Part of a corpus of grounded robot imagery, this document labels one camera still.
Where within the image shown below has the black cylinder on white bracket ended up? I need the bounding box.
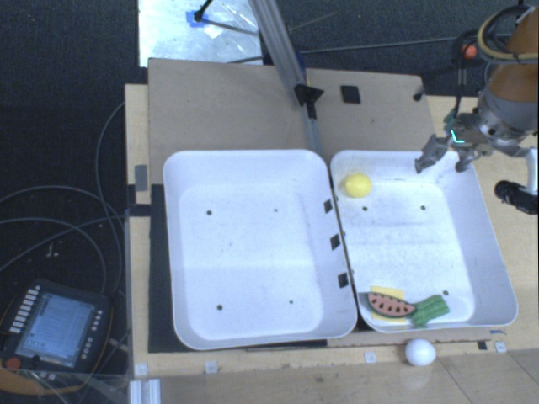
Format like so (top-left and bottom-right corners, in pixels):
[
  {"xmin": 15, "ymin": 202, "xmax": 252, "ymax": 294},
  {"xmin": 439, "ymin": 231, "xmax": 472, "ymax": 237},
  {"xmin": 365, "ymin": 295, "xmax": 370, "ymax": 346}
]
[{"xmin": 494, "ymin": 146, "xmax": 539, "ymax": 216}]

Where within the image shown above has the white plastic tray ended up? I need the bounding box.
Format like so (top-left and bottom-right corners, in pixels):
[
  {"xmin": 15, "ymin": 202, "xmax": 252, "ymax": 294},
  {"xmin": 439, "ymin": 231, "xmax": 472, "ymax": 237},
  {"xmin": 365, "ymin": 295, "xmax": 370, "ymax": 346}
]
[
  {"xmin": 162, "ymin": 148, "xmax": 360, "ymax": 352},
  {"xmin": 329, "ymin": 149, "xmax": 520, "ymax": 334}
]

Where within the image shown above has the white egg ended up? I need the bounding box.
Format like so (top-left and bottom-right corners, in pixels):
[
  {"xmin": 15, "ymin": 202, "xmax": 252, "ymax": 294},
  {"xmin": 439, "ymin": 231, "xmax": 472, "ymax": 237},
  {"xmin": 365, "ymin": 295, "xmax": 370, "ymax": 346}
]
[{"xmin": 404, "ymin": 338, "xmax": 437, "ymax": 368}]

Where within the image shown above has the red watermelon slice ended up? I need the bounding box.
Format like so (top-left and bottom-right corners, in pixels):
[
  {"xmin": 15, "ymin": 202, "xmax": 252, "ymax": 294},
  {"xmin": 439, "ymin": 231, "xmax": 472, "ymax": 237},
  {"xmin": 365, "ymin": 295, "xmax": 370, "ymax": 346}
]
[{"xmin": 366, "ymin": 291, "xmax": 418, "ymax": 320}]

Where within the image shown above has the green bean bundle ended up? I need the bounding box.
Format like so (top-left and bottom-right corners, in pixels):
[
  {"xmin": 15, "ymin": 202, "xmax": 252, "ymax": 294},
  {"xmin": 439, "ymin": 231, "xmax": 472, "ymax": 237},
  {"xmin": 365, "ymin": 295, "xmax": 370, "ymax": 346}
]
[{"xmin": 409, "ymin": 294, "xmax": 451, "ymax": 327}]

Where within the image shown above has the yellow lemon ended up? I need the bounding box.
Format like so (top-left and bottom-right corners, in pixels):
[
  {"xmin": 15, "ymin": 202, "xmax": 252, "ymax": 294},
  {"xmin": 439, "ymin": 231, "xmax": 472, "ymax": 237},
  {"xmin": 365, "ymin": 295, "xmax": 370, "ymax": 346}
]
[{"xmin": 344, "ymin": 173, "xmax": 373, "ymax": 199}]

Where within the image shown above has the yellow cheese slice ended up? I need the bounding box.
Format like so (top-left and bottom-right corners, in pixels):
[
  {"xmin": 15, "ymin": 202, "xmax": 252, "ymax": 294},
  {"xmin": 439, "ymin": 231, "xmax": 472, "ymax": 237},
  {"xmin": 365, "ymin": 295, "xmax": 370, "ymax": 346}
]
[{"xmin": 370, "ymin": 284, "xmax": 408, "ymax": 323}]

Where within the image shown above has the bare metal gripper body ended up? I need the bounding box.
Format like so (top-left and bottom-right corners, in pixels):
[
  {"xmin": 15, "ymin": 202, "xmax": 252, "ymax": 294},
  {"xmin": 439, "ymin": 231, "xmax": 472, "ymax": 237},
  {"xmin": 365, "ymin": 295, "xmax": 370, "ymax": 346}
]
[{"xmin": 445, "ymin": 112, "xmax": 535, "ymax": 157}]

